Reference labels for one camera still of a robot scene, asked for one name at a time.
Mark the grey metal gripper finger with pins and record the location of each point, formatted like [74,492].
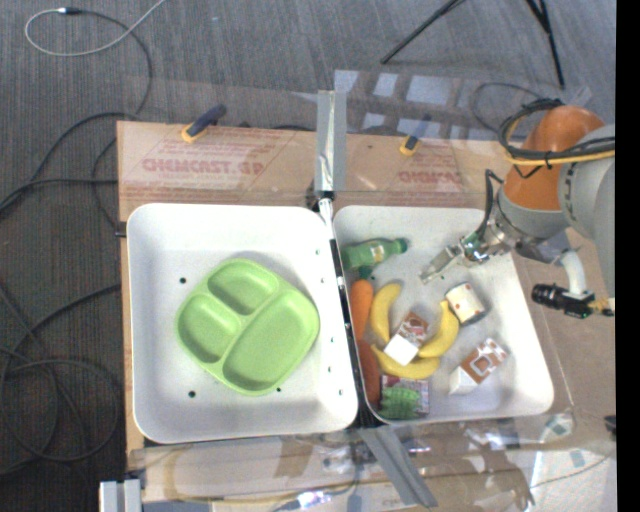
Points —
[446,255]
[436,271]

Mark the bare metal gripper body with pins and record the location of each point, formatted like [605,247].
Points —
[484,245]

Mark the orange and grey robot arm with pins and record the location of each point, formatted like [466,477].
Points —
[542,155]

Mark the yellow banana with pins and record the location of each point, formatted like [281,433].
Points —
[382,310]
[446,335]
[410,369]

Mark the green plastic bottle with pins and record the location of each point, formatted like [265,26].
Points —
[367,252]

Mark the orange carrot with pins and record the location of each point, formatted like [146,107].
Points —
[361,305]

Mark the brown and white patterned carton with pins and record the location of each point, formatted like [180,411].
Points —
[480,365]

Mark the white plastic tray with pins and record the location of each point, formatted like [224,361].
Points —
[515,350]
[160,310]

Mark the orange-brown sausage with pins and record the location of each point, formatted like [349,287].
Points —
[371,370]

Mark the packet with green peas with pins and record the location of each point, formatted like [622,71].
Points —
[405,397]

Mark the green divided plate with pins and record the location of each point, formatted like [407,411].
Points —
[250,330]

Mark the brown cardboard board red print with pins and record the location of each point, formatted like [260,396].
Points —
[220,165]

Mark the black cylinder on white bracket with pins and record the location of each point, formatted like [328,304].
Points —
[562,296]

